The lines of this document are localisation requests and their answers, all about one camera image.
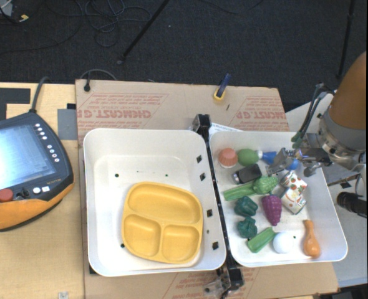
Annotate brown cardboard board red print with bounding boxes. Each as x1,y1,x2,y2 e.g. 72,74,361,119
74,78,339,299

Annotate thin black rod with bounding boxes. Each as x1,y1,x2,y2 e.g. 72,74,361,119
201,126,238,280

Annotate orange chicken leg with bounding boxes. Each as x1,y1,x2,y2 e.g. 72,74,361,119
302,219,321,259

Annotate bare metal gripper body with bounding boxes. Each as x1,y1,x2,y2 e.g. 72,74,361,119
291,132,367,171

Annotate blue toy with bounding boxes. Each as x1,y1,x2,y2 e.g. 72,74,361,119
261,150,299,171

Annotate white ball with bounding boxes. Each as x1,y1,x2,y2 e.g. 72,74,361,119
272,231,296,254

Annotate green round fruit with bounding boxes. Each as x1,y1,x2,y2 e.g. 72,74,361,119
236,148,261,167

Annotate yellow divided plate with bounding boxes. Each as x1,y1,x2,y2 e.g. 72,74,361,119
120,181,204,265

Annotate green celery stick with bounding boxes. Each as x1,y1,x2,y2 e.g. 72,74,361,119
246,226,278,254

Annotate black block with thin wires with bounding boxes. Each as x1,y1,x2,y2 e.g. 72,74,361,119
204,262,246,298
191,113,212,133

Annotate dark green pepper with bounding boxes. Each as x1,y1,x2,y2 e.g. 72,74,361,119
236,216,258,239
233,196,259,217

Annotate white can strawberry print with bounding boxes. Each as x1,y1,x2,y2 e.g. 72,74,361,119
279,170,308,196
279,187,307,215

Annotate black cylinder on white bracket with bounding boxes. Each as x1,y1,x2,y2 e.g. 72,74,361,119
336,162,367,219

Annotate purple grapes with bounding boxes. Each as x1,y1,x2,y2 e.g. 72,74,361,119
261,193,283,227

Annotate white plastic tray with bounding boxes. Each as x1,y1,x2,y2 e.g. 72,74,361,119
208,131,349,268
83,128,228,277

